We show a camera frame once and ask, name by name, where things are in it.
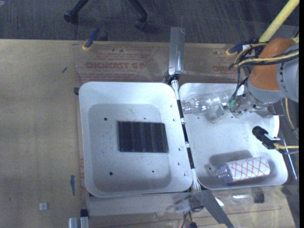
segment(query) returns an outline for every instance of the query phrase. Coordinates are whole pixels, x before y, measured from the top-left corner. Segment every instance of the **chair leg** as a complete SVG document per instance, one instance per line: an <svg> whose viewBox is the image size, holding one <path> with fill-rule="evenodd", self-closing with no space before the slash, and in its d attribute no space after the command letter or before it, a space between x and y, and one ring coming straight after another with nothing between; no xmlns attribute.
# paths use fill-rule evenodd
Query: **chair leg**
<svg viewBox="0 0 304 228"><path fill-rule="evenodd" d="M142 5L139 3L138 0L128 0L128 1L136 9L136 11L138 13L140 13L140 15L141 15L141 19L139 19L138 22L136 22L135 27L139 30L143 30L146 25L147 18L148 18L147 12L144 10L144 8L142 7Z"/></svg>
<svg viewBox="0 0 304 228"><path fill-rule="evenodd" d="M78 12L86 5L89 0L79 0L72 10L68 10L64 15L65 20L71 24L78 24Z"/></svg>

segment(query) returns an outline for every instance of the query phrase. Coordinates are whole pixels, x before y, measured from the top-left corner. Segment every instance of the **plastic bottle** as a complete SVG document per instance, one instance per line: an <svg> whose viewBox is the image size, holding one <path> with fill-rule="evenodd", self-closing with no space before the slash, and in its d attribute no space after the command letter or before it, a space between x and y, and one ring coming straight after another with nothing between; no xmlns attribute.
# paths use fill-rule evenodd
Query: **plastic bottle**
<svg viewBox="0 0 304 228"><path fill-rule="evenodd" d="M226 184L256 177L268 176L270 167L264 157L230 161L220 165L214 175Z"/></svg>
<svg viewBox="0 0 304 228"><path fill-rule="evenodd" d="M227 103L232 95L231 90L212 94L190 95L181 103L184 114L204 115L216 111L222 103Z"/></svg>

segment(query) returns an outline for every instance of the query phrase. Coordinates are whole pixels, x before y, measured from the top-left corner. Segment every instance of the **white tray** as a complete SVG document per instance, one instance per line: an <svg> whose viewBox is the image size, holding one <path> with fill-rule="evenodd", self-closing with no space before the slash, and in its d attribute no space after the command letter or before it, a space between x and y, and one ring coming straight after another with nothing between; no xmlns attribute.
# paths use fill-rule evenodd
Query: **white tray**
<svg viewBox="0 0 304 228"><path fill-rule="evenodd" d="M187 83L180 87L180 98L183 101L191 94L207 94L225 89L233 92L235 87L235 84ZM281 185L286 182L288 172L282 155L276 150L268 150L251 132L253 127L261 126L271 136L277 136L278 116L262 118L256 113L246 113L237 119L229 114L216 123L204 116L191 114L185 114L184 119L198 179L204 187L227 189ZM218 182L212 175L225 162L259 156L268 159L270 164L271 172L267 177L227 185Z"/></svg>
<svg viewBox="0 0 304 228"><path fill-rule="evenodd" d="M96 197L180 192L192 184L175 93L162 83L89 82L79 90L85 185ZM164 123L167 153L120 152L118 121Z"/></svg>

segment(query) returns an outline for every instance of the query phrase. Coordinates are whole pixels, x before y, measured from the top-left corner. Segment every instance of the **chair wheel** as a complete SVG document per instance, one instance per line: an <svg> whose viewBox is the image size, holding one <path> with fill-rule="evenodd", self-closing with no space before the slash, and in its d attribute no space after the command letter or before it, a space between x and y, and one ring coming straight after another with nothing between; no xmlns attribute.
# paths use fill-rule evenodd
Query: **chair wheel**
<svg viewBox="0 0 304 228"><path fill-rule="evenodd" d="M67 11L66 14L64 15L64 18L66 22L71 23L71 24L78 24L78 14L74 13L73 11Z"/></svg>

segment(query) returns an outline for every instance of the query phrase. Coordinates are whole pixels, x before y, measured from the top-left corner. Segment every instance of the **cable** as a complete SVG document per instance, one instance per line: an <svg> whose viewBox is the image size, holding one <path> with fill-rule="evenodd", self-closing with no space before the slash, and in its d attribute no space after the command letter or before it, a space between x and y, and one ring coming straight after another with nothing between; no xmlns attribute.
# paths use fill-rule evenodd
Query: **cable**
<svg viewBox="0 0 304 228"><path fill-rule="evenodd" d="M297 154L299 153L299 151L295 151L295 152L280 152L281 154L285 154L285 155L290 155L290 154Z"/></svg>
<svg viewBox="0 0 304 228"><path fill-rule="evenodd" d="M245 78L241 83L237 83L237 88L236 88L235 92L232 94L233 98L235 98L237 96L238 90L240 89L240 87L242 85L244 85L247 82L248 78L249 77Z"/></svg>
<svg viewBox="0 0 304 228"><path fill-rule="evenodd" d="M192 220L191 211L189 211L189 217L190 217L190 220L191 220L191 223L192 223L192 222L193 222L193 220Z"/></svg>
<svg viewBox="0 0 304 228"><path fill-rule="evenodd" d="M233 93L233 96L235 97L236 96L236 94L237 94L237 92L238 92L238 89L239 89L239 82L240 82L240 80L241 80L241 71L240 71L240 69L238 68L237 69L237 88L236 88L236 90L235 90L235 92Z"/></svg>
<svg viewBox="0 0 304 228"><path fill-rule="evenodd" d="M254 45L250 45L249 47L247 47L246 49L244 49L243 51L241 51L240 54L238 54L238 56L236 57L234 63L238 63L239 59L245 53L248 53L249 51L251 51L253 48L260 47L260 46L266 46L267 44L268 44L267 42L262 42L262 43L257 43L257 44L254 44Z"/></svg>
<svg viewBox="0 0 304 228"><path fill-rule="evenodd" d="M283 149L298 149L299 145L282 145L280 143L273 143L273 145L275 146L276 150L283 150Z"/></svg>
<svg viewBox="0 0 304 228"><path fill-rule="evenodd" d="M262 63L262 62L271 62L271 64L277 64L281 60L291 60L299 56L299 51L292 53L292 54L287 54L285 56L280 56L280 57L270 57L270 58L251 58L251 59L246 59L243 60L237 64L234 64L234 67L240 67L243 64L252 64L252 63Z"/></svg>
<svg viewBox="0 0 304 228"><path fill-rule="evenodd" d="M293 131L293 133L295 134L295 136L299 140L299 133L295 129L295 126L293 125L293 123L291 121L291 118L290 118L289 109L288 109L288 98L285 98L285 106L283 105L283 101L281 100L281 106L282 106L286 121L288 122L291 131Z"/></svg>
<svg viewBox="0 0 304 228"><path fill-rule="evenodd" d="M182 225L181 225L180 228L183 228L183 227L184 227L184 224L185 224L187 215L188 215L188 213L184 214L184 220L183 220Z"/></svg>
<svg viewBox="0 0 304 228"><path fill-rule="evenodd" d="M294 35L294 37L291 38L291 40L293 40L295 43L299 43L299 40L300 40L300 30L298 30L298 32L296 32L296 34Z"/></svg>
<svg viewBox="0 0 304 228"><path fill-rule="evenodd" d="M279 64L279 63L282 64L282 63L285 63L287 61L291 61L291 60L293 60L297 57L298 56L292 57L290 59L278 60L278 61L274 61L274 62L255 62L255 63L245 62L245 63L243 63L243 65L239 66L239 68L247 67L248 65L251 65L251 66L267 66L267 65L274 65L274 64Z"/></svg>

